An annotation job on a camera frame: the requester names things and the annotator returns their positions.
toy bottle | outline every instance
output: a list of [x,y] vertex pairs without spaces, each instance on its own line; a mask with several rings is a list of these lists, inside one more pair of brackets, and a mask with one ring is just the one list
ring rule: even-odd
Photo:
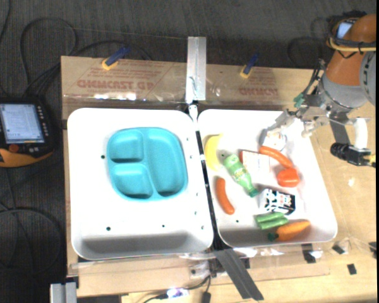
[[247,191],[248,195],[254,198],[258,191],[251,183],[250,173],[246,170],[246,167],[240,162],[239,157],[236,154],[232,154],[225,158],[223,161],[224,167],[227,168],[232,178]]

toy banana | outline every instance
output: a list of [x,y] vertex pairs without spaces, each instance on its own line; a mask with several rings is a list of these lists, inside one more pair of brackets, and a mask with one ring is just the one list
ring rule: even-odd
[[222,134],[211,136],[209,137],[205,145],[204,154],[205,154],[205,160],[207,162],[207,166],[210,169],[215,170],[215,171],[218,171],[222,167],[222,164],[219,161],[217,157],[217,152],[216,152],[221,137],[222,137]]

blue divided tray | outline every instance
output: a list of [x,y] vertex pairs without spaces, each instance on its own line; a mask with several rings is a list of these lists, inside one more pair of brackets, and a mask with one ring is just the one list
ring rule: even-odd
[[179,195],[188,175],[175,134],[162,128],[116,132],[107,145],[112,186],[126,199],[155,201]]

wooden table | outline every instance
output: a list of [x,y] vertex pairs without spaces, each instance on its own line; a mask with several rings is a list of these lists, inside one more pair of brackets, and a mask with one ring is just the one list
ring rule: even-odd
[[[112,81],[106,77],[109,73],[105,74],[105,78],[100,74],[100,62],[101,59],[88,57],[62,58],[64,122],[71,112],[80,107],[115,106],[114,102],[96,102],[89,97],[90,93],[95,93],[89,89],[95,80],[95,87],[105,82],[101,87],[102,93],[105,93],[107,82]],[[145,91],[147,101],[142,105],[159,107],[162,102],[166,109],[180,107],[179,98],[185,86],[185,64],[124,60],[119,66],[131,66],[131,69],[144,66],[147,69],[145,74],[129,79],[133,82],[130,83],[130,92],[134,91],[139,99],[143,99]],[[238,66],[208,65],[208,102],[200,102],[200,107],[263,110],[292,108],[293,98],[306,87],[311,76],[311,71],[307,69],[254,68],[250,80],[244,81],[239,78],[240,69]],[[114,91],[115,87],[119,91],[122,89],[121,84],[115,86],[108,83],[108,86],[110,91]],[[131,102],[120,104],[123,107],[137,106]],[[371,119],[368,123],[368,148],[375,153],[375,108],[367,103],[351,116]],[[353,132],[350,128],[347,130],[353,140]],[[331,243],[314,244],[313,250],[319,255],[316,263],[307,263],[300,247],[280,248],[285,253],[281,256],[259,254],[250,259],[250,275],[256,281],[265,302],[375,302],[376,259],[369,243],[376,242],[376,170],[355,167],[331,155],[330,146],[334,137],[330,126],[315,131],[311,142],[337,218],[337,237]],[[140,303],[154,292],[160,293],[160,290],[169,287],[186,287],[200,281],[200,278],[194,278],[191,274],[191,269],[200,262],[177,256],[80,262],[72,248],[70,236],[66,129],[64,168],[68,275],[78,276],[78,297],[115,294],[121,295],[121,302]],[[344,253],[339,254],[333,247],[343,249]],[[190,296],[174,301],[200,302],[204,290],[205,287],[194,289]],[[212,303],[247,301],[242,300],[225,273],[212,278],[209,292],[212,293]]]

button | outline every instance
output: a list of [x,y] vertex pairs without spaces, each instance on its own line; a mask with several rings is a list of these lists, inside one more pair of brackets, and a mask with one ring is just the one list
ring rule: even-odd
[[18,146],[17,144],[10,144],[8,146],[8,150],[11,152],[11,153],[16,153],[18,152],[18,150],[20,150],[20,146]]

